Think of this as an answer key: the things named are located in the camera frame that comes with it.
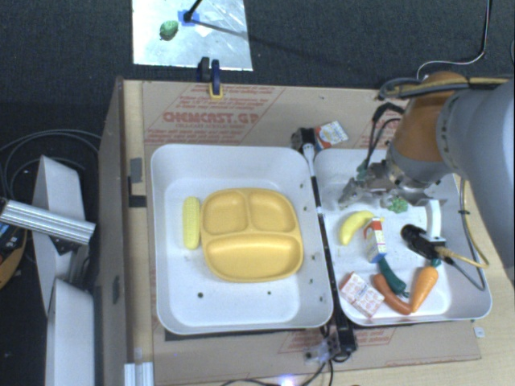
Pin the yellow banana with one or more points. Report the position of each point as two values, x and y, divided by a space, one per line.
351 225

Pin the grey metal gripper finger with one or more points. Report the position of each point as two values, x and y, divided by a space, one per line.
346 193
368 194

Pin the yellow corn cob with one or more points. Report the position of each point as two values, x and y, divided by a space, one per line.
191 223

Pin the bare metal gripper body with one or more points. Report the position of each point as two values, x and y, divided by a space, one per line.
382 177

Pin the orange sausage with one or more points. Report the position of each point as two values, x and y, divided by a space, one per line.
392 298

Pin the white orange and blue carton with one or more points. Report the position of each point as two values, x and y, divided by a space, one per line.
376 241

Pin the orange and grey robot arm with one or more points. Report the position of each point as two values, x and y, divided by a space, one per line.
475 135

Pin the dark green curved toy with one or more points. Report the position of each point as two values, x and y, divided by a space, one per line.
392 278

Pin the brown cardboard board, red print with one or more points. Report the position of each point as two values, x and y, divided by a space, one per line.
225 115

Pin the yellow divided plate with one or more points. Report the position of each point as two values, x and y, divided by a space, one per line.
251 251

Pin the orange and white packet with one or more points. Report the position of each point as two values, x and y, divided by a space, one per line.
361 294

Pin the green broccoli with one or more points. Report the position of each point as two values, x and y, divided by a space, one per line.
396 205

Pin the green lumpy toy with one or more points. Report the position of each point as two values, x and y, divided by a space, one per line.
169 30

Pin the orange carrot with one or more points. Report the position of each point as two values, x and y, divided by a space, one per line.
424 286

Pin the white plastic tray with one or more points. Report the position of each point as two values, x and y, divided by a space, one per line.
450 296
241 304

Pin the white blue and yellow carton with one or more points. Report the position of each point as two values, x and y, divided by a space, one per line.
332 135

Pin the black cylinder on white bracket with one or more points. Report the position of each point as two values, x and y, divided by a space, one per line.
418 237

